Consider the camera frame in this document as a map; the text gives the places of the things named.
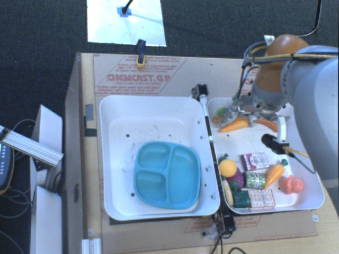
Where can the purple grapes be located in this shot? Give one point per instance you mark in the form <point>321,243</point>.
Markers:
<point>237,179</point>

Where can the yellow banana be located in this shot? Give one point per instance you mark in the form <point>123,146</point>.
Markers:
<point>227,192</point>

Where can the dark green pepper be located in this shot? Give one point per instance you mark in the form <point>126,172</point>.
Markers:
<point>241,200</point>

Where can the blue divided plate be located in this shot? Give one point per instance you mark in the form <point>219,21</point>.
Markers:
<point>169,179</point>

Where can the maroon and white carton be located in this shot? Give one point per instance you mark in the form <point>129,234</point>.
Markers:
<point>255,161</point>

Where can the white plastic tray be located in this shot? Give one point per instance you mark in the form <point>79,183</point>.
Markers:
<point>119,152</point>
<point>246,144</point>

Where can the brown cardboard board red print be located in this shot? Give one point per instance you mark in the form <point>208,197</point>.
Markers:
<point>148,75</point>

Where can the orange sausage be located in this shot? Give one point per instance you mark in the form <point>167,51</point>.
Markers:
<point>268,124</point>

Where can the black cylinder on white bracket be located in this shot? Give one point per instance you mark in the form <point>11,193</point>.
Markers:
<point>272,141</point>

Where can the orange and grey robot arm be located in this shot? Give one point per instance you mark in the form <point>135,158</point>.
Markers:
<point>310,89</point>

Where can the light green broccoli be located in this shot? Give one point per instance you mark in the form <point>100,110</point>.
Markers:
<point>221,111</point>

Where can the white carton with red print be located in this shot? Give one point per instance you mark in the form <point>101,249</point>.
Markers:
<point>262,198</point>

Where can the green can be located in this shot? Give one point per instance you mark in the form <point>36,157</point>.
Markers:
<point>254,180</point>

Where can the thin black and white rod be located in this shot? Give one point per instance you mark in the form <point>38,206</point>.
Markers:
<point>210,136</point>

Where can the small orange round piece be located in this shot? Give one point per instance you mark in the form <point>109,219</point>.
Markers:
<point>216,119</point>

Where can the orange carrot with green top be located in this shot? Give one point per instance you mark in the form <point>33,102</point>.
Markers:
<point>275,173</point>

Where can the pink toy shrimp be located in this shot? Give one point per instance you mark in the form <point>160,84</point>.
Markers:
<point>292,185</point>

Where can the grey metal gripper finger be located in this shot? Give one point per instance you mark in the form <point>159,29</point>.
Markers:
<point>253,120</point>
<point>229,116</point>

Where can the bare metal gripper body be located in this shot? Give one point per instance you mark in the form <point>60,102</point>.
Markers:
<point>260,112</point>

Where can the yellow orange round fruit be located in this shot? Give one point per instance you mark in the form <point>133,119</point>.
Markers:
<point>227,167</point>

